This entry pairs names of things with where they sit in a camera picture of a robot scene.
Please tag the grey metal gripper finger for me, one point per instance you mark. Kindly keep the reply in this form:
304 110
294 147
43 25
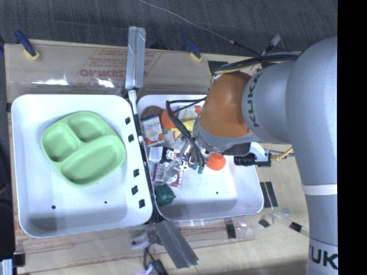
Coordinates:
171 170

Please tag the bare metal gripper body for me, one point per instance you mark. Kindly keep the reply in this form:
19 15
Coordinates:
187 153

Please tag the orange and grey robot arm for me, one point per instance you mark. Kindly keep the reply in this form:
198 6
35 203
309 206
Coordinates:
286 96

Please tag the red and white packet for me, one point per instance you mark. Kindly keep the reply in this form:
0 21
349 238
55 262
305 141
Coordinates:
160 172

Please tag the small red and white carton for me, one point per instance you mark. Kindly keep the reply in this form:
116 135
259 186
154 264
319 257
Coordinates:
171 154

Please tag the small white box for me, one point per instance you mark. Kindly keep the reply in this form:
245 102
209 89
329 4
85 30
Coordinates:
155 154

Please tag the green broccoli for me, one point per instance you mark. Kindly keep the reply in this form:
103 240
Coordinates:
164 195

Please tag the yellow banana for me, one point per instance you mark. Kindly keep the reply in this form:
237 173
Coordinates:
187 125

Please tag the orange round fruit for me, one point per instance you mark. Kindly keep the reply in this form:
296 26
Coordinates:
216 161

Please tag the orange carrot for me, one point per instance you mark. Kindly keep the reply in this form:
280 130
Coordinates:
167 120

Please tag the white and yellow packet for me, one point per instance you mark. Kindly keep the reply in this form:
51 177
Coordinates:
187 113

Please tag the orange and white carton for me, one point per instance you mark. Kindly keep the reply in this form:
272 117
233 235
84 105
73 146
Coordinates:
152 131

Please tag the white plastic tray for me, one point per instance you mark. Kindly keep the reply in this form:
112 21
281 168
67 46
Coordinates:
86 211
212 199

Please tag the brown doughnut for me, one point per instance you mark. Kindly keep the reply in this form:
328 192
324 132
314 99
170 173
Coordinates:
150 111

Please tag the green divided plate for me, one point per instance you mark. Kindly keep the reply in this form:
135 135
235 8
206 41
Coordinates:
83 150

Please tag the brown cardboard board red print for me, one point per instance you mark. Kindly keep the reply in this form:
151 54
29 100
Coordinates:
71 67

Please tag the black cylinder on white bracket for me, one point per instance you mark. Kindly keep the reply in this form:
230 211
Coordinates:
252 160

